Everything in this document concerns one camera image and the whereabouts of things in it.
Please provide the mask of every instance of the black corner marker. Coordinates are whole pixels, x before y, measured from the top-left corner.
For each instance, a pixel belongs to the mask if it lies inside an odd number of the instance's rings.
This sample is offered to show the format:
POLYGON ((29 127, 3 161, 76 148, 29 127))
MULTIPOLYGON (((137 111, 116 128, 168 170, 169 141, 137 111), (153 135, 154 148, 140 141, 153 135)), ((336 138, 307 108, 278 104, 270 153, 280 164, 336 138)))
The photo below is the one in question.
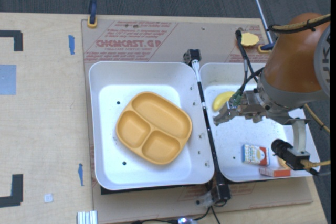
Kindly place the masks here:
POLYGON ((0 37, 13 37, 14 51, 23 51, 23 38, 20 30, 0 30, 0 37))
POLYGON ((0 207, 19 206, 23 201, 23 174, 12 175, 10 196, 0 197, 0 207))

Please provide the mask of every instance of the orange plate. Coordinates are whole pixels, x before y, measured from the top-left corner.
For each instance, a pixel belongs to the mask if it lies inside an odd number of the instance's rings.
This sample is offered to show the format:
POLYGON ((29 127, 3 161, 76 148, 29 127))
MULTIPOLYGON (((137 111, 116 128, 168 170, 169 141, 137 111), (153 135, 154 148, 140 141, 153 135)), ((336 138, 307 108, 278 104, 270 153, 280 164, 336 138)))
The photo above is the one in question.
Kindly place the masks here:
POLYGON ((172 162, 191 131, 188 114, 153 92, 137 94, 122 111, 116 127, 127 148, 155 164, 172 162))

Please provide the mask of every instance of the plastic tray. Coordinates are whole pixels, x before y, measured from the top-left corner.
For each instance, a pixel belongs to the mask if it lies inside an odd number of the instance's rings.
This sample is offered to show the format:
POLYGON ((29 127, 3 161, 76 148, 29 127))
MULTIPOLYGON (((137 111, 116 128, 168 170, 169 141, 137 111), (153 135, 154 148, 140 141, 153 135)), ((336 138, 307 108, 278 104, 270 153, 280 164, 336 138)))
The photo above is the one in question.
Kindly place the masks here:
MULTIPOLYGON (((254 70, 263 67, 264 64, 254 64, 254 70)), ((216 126, 212 120, 218 112, 213 111, 212 103, 216 96, 225 91, 236 91, 244 78, 244 66, 241 63, 206 63, 201 67, 200 76, 203 85, 205 103, 208 107, 208 117, 215 143, 219 167, 222 174, 234 182, 250 182, 265 179, 275 179, 261 175, 259 165, 243 163, 242 146, 244 144, 263 146, 269 149, 269 167, 281 167, 277 156, 273 156, 271 144, 275 139, 282 139, 293 144, 293 129, 290 125, 283 126, 277 122, 263 118, 263 121, 253 123, 242 116, 216 126)), ((245 90, 256 87, 253 80, 249 82, 245 90)), ((293 118, 306 118, 301 109, 290 112, 293 118)), ((319 156, 315 148, 310 130, 306 125, 306 150, 311 154, 312 162, 319 162, 319 156)), ((311 176, 305 170, 291 171, 290 177, 311 176)))
POLYGON ((178 106, 154 92, 137 94, 117 121, 120 141, 155 164, 172 162, 188 141, 192 122, 178 106))
POLYGON ((196 75, 179 62, 95 63, 89 71, 94 163, 98 183, 111 190, 203 184, 214 175, 196 75), (139 93, 154 92, 189 115, 192 131, 168 164, 149 162, 117 137, 122 111, 139 93))

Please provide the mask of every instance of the blue square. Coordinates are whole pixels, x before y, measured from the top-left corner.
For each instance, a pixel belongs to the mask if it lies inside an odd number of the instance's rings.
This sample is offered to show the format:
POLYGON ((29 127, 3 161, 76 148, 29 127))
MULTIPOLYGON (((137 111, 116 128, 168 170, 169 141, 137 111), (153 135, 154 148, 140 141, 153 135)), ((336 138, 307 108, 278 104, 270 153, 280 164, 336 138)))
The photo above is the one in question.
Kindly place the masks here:
POLYGON ((0 94, 16 94, 16 65, 0 65, 0 94))

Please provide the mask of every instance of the wooden table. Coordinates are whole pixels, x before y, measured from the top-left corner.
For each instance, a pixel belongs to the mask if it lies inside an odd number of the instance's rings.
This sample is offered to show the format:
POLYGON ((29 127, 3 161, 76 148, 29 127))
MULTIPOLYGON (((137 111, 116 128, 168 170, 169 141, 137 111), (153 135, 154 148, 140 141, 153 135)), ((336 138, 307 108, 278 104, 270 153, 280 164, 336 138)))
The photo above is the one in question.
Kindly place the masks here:
MULTIPOLYGON (((106 19, 146 19, 103 15, 106 19)), ((156 17, 176 22, 223 22, 223 18, 156 17)), ((87 15, 0 14, 0 30, 20 30, 23 51, 0 38, 0 65, 16 65, 16 94, 0 94, 0 197, 11 195, 12 175, 23 174, 20 206, 0 208, 1 223, 75 223, 93 209, 81 21, 87 15), (69 50, 75 38, 75 54, 69 50), (45 202, 46 194, 53 202, 45 202)), ((218 214, 222 223, 326 223, 311 177, 312 203, 218 214)), ((210 214, 199 223, 213 224, 210 214)))

